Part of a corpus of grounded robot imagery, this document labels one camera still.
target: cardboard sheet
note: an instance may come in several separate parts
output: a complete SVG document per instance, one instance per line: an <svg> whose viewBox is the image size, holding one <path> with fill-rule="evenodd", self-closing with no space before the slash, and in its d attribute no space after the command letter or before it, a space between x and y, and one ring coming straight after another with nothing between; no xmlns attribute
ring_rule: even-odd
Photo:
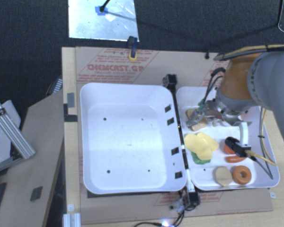
<svg viewBox="0 0 284 227"><path fill-rule="evenodd" d="M82 140L80 97L89 82L160 85L166 74L177 74L177 88L207 86L210 73L228 62L214 62L214 53L206 60L197 52L138 50L137 61L128 59L129 50L113 48L76 48L77 109L80 156L80 202L82 224L176 218L170 205L179 199L177 192L99 196L88 194L82 181ZM246 189L200 193L201 204L189 216L221 215L272 211L267 189Z"/></svg>

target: metal plate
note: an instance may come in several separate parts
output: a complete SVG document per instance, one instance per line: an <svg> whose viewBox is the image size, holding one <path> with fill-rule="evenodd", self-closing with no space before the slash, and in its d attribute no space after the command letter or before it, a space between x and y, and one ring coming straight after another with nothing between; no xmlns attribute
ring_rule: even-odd
<svg viewBox="0 0 284 227"><path fill-rule="evenodd" d="M127 41L138 37L133 0L111 0L106 12L96 7L106 0L69 0L70 38Z"/></svg>

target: toy sausage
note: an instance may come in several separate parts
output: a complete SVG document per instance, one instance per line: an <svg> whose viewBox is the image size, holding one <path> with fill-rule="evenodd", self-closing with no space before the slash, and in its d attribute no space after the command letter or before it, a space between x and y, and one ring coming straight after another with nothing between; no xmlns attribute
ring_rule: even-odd
<svg viewBox="0 0 284 227"><path fill-rule="evenodd" d="M246 157L239 157L237 155L226 157L226 161L228 163L237 163L237 162L240 162L240 161L245 160L245 159L246 159Z"/></svg>
<svg viewBox="0 0 284 227"><path fill-rule="evenodd" d="M224 146L224 152L228 155L234 155L235 154L235 152L232 149L230 149L227 145Z"/></svg>

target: toy food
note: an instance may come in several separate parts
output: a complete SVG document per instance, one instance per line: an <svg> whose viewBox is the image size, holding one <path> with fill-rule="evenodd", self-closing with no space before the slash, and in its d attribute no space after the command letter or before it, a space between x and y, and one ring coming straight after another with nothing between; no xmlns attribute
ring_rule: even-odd
<svg viewBox="0 0 284 227"><path fill-rule="evenodd" d="M228 163L237 163L237 162L240 162L240 161L245 160L245 159L246 159L246 157L239 157L237 155L226 157L226 161Z"/></svg>
<svg viewBox="0 0 284 227"><path fill-rule="evenodd" d="M207 134L204 134L203 132L197 133L197 136L202 137L207 141L209 144L209 147L212 151L216 151L219 148L219 143L214 140L212 137L208 136Z"/></svg>
<svg viewBox="0 0 284 227"><path fill-rule="evenodd" d="M230 149L227 145L224 146L224 152L228 155L236 154L232 149Z"/></svg>
<svg viewBox="0 0 284 227"><path fill-rule="evenodd" d="M213 151L219 147L217 141L204 133L187 134L184 142L186 148L194 152L200 160L210 160L213 157Z"/></svg>
<svg viewBox="0 0 284 227"><path fill-rule="evenodd" d="M197 155L209 147L207 141L198 137L196 134L187 134L184 137L184 143L188 150L196 153Z"/></svg>
<svg viewBox="0 0 284 227"><path fill-rule="evenodd" d="M251 180L250 169L246 166L237 166L232 171L232 178L236 183L245 185Z"/></svg>
<svg viewBox="0 0 284 227"><path fill-rule="evenodd" d="M191 108L191 109L187 109L186 110L186 117L188 118L188 119L190 119L190 116L193 114L193 112L194 112L194 108ZM200 130L200 129L202 129L202 128L204 128L204 127L206 127L207 126L207 119L206 118L203 118L199 123L197 123L197 124L195 124L195 125L193 125L193 126L191 126L191 127L189 127L192 131L198 131L198 130Z"/></svg>
<svg viewBox="0 0 284 227"><path fill-rule="evenodd" d="M215 171L215 178L218 184L228 186L232 181L231 172L224 166L220 166Z"/></svg>
<svg viewBox="0 0 284 227"><path fill-rule="evenodd" d="M195 162L196 164L198 164L198 165L204 165L204 164L210 162L210 160L201 160L201 159L199 159L199 158L197 157L196 153L194 153L194 152L191 153L191 156L193 157L194 162Z"/></svg>

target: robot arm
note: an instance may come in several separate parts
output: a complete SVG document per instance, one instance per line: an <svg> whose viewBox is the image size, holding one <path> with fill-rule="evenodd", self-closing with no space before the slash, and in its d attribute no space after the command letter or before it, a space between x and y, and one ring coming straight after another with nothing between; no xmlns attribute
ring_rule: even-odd
<svg viewBox="0 0 284 227"><path fill-rule="evenodd" d="M188 126L216 111L231 125L252 106L272 110L284 139L284 51L243 55L231 60L213 101L191 117Z"/></svg>

